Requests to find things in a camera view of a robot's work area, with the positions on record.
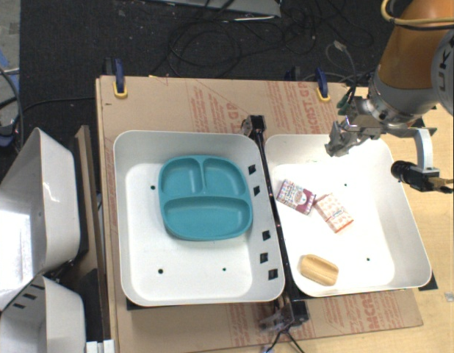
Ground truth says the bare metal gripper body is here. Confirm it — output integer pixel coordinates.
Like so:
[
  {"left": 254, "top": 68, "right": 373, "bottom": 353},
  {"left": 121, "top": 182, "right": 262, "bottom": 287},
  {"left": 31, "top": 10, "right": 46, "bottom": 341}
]
[{"left": 343, "top": 99, "right": 393, "bottom": 141}]

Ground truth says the pink and white carton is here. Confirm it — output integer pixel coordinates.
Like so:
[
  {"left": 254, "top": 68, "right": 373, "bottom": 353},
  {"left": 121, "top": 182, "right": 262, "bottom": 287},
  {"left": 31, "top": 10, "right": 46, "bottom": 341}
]
[{"left": 275, "top": 178, "right": 317, "bottom": 216}]

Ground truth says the orange and white carton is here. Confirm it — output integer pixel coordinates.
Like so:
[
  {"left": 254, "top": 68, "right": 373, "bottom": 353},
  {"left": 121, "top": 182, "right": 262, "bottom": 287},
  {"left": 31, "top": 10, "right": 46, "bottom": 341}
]
[{"left": 313, "top": 192, "right": 355, "bottom": 234}]

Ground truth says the thin black and white rod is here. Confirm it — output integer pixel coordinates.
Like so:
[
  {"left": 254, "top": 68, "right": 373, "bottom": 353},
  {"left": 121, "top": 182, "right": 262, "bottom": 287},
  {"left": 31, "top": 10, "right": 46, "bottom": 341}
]
[{"left": 253, "top": 130, "right": 298, "bottom": 302}]

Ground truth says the white plastic tray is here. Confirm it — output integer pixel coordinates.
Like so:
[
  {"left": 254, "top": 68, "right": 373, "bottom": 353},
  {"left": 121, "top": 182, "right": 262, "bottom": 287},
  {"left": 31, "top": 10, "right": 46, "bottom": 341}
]
[
  {"left": 0, "top": 274, "right": 87, "bottom": 353},
  {"left": 264, "top": 134, "right": 433, "bottom": 299},
  {"left": 112, "top": 129, "right": 286, "bottom": 307},
  {"left": 0, "top": 126, "right": 82, "bottom": 311}
]

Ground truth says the tan toy bread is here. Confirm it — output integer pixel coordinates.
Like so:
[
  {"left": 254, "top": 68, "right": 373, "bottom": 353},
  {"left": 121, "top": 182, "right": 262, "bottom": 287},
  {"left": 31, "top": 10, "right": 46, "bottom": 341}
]
[{"left": 298, "top": 254, "right": 340, "bottom": 288}]

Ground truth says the blue divided plate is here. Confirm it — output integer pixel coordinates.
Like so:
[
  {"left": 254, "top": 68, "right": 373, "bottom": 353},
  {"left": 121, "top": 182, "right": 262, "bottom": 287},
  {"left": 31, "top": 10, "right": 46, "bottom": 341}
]
[{"left": 157, "top": 154, "right": 254, "bottom": 242}]

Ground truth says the brown cardboard board red print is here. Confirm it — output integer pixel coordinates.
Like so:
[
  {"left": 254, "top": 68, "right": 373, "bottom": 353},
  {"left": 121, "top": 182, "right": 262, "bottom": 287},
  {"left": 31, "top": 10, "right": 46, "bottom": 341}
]
[{"left": 94, "top": 74, "right": 425, "bottom": 353}]

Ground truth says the black cylinder on white bracket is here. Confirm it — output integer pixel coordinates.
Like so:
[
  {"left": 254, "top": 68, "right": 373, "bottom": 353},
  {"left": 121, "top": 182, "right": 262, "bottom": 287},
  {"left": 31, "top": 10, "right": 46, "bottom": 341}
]
[{"left": 390, "top": 126, "right": 453, "bottom": 194}]

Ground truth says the black block with thin wires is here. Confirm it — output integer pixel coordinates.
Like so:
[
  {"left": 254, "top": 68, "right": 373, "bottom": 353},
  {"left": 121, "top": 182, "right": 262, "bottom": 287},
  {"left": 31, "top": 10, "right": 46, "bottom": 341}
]
[
  {"left": 242, "top": 114, "right": 267, "bottom": 137},
  {"left": 259, "top": 299, "right": 311, "bottom": 333}
]

